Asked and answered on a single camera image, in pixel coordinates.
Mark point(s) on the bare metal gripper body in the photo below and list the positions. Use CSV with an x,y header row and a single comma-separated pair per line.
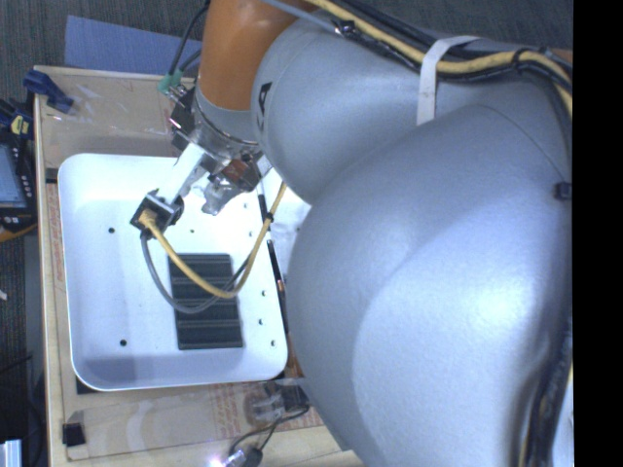
x,y
229,156

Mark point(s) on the black ribbed rectangular pad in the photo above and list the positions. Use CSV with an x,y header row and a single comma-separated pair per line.
x,y
207,309

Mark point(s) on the white plastic tray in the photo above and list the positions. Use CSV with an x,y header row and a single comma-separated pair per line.
x,y
126,285

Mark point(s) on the thin black and white rod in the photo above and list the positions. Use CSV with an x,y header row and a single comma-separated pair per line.
x,y
275,270

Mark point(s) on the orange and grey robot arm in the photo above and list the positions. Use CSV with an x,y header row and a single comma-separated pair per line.
x,y
418,241

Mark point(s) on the black cylinder on white bracket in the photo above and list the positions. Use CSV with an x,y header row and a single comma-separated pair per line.
x,y
157,212

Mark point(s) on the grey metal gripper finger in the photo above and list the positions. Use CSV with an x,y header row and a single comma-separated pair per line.
x,y
216,197
195,183

